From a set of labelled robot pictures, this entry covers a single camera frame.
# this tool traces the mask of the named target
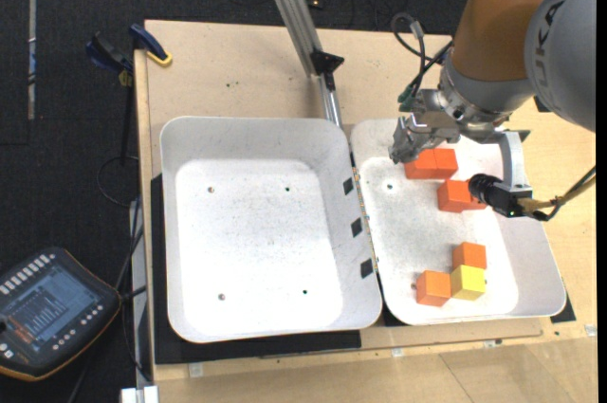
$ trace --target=yellow block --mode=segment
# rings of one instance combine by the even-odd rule
[[[451,296],[475,301],[485,293],[485,271],[477,266],[460,265],[451,272]]]

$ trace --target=wooden table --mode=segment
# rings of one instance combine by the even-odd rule
[[[174,55],[167,68],[142,51],[135,56],[146,271],[152,293],[150,181],[161,173],[162,126],[188,115],[321,118],[323,112],[317,83],[305,77],[284,27],[164,21],[145,26]],[[319,36],[326,51],[345,58],[336,82],[346,133],[364,119],[396,118],[395,99],[416,74],[418,59],[387,32],[322,29]],[[448,40],[426,36],[427,53]],[[438,67],[432,68],[424,84],[435,86],[438,73]],[[566,192],[596,162],[594,134],[553,114],[538,113],[533,101],[512,115],[508,127],[532,131],[524,155],[536,198]],[[533,318],[399,327],[379,321],[361,331],[357,351],[194,365],[153,363],[161,401],[596,401],[595,188],[562,208],[545,230],[575,321],[555,324],[550,318]],[[148,303],[152,322],[154,308]]]

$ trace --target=black floor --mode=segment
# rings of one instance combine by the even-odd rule
[[[8,3],[2,4],[5,17],[23,13],[23,4],[9,9]],[[323,0],[323,8],[313,9],[312,15],[317,27],[388,30],[392,16],[407,11],[427,32],[453,34],[465,3]],[[115,46],[129,50],[129,26],[150,18],[282,24],[273,0],[37,0],[35,119],[28,123],[25,142],[0,145],[0,270],[56,244],[108,283],[116,280],[128,250],[128,210],[101,194],[97,173],[105,160],[120,153],[126,91],[115,76],[90,63],[84,46],[100,30]],[[19,24],[17,29],[23,30],[23,22]],[[0,62],[24,50],[23,44],[7,37],[7,30],[3,24]],[[23,61],[20,64],[21,69],[12,69],[13,76],[27,75],[19,73]],[[0,91],[6,105],[14,106],[7,101],[13,96],[23,100],[23,88],[15,91],[10,97]],[[132,155],[136,141],[131,135]],[[110,166],[102,181],[113,196],[126,202],[137,193],[137,167]],[[121,388],[135,385],[135,369],[118,321],[95,352],[48,380],[24,383],[0,376],[0,402],[68,401],[91,356],[76,401],[116,402]]]

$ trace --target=orange block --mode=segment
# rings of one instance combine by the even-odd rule
[[[453,149],[433,149],[436,160],[435,179],[448,179],[457,172],[457,157]]]
[[[417,160],[405,164],[405,175],[409,179],[448,179],[456,172],[453,149],[426,149]]]
[[[483,210],[487,204],[473,197],[468,189],[467,180],[447,179],[437,190],[438,209],[447,212]]]
[[[451,275],[441,271],[424,271],[415,282],[417,303],[440,307],[451,298]]]
[[[436,171],[436,159],[432,149],[423,150],[417,160],[405,164],[408,179],[432,179]]]
[[[453,269],[460,265],[487,269],[487,249],[485,245],[465,241],[453,249],[452,258]]]

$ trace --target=white tray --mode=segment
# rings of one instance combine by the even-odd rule
[[[168,317],[179,336],[376,321],[382,300],[341,129],[325,119],[182,117],[164,126],[160,151]]]
[[[561,275],[539,221],[483,211],[452,213],[437,207],[441,180],[410,180],[388,157],[395,119],[358,124],[351,145],[377,256],[383,296],[399,320],[411,324],[551,316],[564,307]],[[453,179],[484,173],[502,178],[497,145],[463,137]],[[449,299],[442,307],[417,303],[414,283],[426,269],[451,272],[451,249],[463,241],[487,248],[487,292],[474,302]]]

